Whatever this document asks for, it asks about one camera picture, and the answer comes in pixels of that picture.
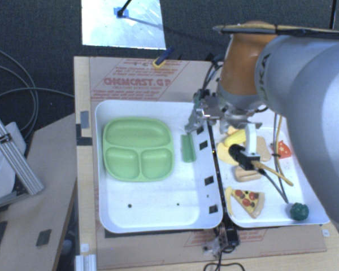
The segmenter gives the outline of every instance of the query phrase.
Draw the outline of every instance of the black bar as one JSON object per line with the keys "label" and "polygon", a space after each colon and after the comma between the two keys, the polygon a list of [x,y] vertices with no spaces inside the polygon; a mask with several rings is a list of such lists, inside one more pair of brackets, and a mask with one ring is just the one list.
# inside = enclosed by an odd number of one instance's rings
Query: black bar
{"label": "black bar", "polygon": [[122,17],[124,10],[127,8],[127,6],[130,4],[132,0],[127,0],[127,2],[124,4],[121,10],[117,12],[117,17]]}
{"label": "black bar", "polygon": [[331,14],[331,16],[330,16],[329,29],[334,29],[335,11],[336,11],[336,8],[337,8],[337,0],[333,0],[332,14]]}

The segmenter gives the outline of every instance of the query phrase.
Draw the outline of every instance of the cardboard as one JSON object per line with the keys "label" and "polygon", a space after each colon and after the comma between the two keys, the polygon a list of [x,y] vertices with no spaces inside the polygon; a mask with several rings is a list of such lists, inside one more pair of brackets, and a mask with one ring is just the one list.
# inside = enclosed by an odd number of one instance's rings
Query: cardboard
{"label": "cardboard", "polygon": [[[151,62],[151,59],[131,58],[89,59],[91,110],[86,111],[92,113],[92,126],[95,108],[105,99],[191,101],[210,67],[210,62],[169,60],[163,68],[154,69]],[[93,139],[94,161],[98,159],[95,150]],[[98,173],[96,164],[93,165],[98,270],[214,259],[202,251],[202,245],[215,238],[213,230],[120,236],[105,232],[98,218]],[[326,250],[319,225],[246,229],[239,231],[239,235],[241,244],[231,254],[225,254],[224,259]]]}

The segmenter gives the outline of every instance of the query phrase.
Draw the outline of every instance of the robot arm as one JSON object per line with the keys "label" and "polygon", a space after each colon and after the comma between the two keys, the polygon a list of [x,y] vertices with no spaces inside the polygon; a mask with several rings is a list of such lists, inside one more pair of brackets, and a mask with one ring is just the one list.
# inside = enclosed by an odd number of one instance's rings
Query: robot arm
{"label": "robot arm", "polygon": [[222,132],[244,128],[261,104],[287,118],[303,172],[339,231],[339,40],[234,34],[210,106],[209,97],[187,131],[216,108]]}

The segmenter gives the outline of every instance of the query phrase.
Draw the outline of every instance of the white tray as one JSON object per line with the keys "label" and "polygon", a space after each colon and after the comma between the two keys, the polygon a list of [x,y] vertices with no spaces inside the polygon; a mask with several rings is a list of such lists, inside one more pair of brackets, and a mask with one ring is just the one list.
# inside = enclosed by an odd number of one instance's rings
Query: white tray
{"label": "white tray", "polygon": [[[263,123],[262,127],[257,130],[257,135],[264,137],[270,153],[272,153],[270,144],[272,143],[273,118],[274,113],[270,110],[264,113],[258,113],[251,118],[251,121],[253,122]],[[213,131],[216,145],[227,136],[220,134],[218,123],[213,126]],[[280,164],[285,176],[294,183],[293,187],[287,185],[285,182],[282,183],[289,199],[288,205],[276,191],[275,187],[273,187],[269,180],[265,177],[254,181],[238,182],[234,176],[234,170],[236,167],[219,160],[219,167],[224,188],[231,186],[233,189],[265,192],[264,208],[256,219],[251,218],[235,200],[235,198],[231,197],[231,206],[234,216],[230,217],[236,225],[243,228],[255,228],[287,225],[325,224],[329,222],[329,218],[325,213],[323,206],[320,204],[317,196],[315,195],[304,173],[302,172],[297,158],[295,157],[289,139],[286,119],[282,120],[279,141],[281,140],[283,140],[292,151],[292,156],[290,158],[280,159]],[[266,162],[265,165],[274,169],[275,165],[273,158]],[[276,175],[270,173],[269,171],[267,173],[279,186],[279,180]],[[294,221],[290,218],[290,208],[292,204],[296,202],[304,203],[309,207],[309,217],[304,221]]]}
{"label": "white tray", "polygon": [[[181,135],[192,103],[107,100],[95,110],[98,146],[99,216],[113,233],[158,230],[211,229],[223,217],[216,170],[207,126],[193,141],[197,159],[181,158]],[[102,133],[118,117],[140,116],[162,120],[173,136],[175,166],[172,174],[157,182],[124,182],[107,173],[103,162]],[[199,149],[207,141],[208,146]],[[212,177],[213,182],[205,184]]]}

